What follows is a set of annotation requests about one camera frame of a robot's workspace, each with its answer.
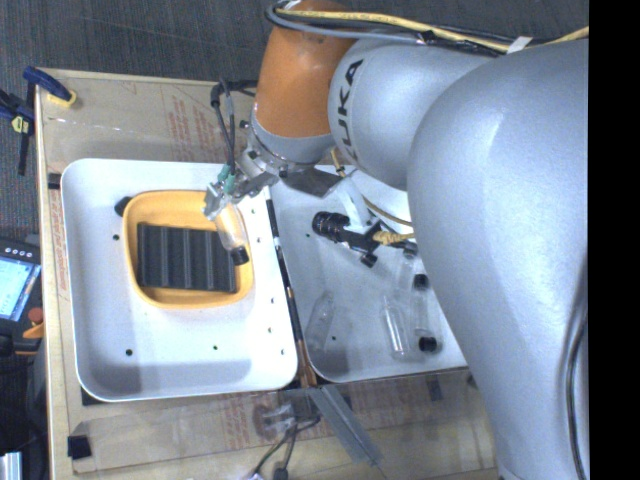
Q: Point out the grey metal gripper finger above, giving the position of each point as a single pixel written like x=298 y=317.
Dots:
x=213 y=202

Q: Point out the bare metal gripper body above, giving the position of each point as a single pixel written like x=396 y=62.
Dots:
x=257 y=170

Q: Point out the clear bottle with black cap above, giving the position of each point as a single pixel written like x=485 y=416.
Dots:
x=425 y=325
x=415 y=275
x=233 y=238

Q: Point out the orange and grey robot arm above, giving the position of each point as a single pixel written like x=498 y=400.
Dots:
x=500 y=218

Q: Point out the black ribbed block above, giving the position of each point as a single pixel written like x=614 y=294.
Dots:
x=185 y=258

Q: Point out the orange rounded dish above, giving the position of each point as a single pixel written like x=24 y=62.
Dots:
x=132 y=248

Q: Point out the brown cardboard board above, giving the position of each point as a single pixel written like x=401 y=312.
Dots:
x=125 y=118

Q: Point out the white plastic tray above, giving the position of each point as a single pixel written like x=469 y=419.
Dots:
x=175 y=348
x=350 y=288

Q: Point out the clear plastic bottle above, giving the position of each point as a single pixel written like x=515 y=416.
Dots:
x=396 y=328

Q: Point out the black cylinder on white bracket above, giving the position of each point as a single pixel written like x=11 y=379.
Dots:
x=330 y=225

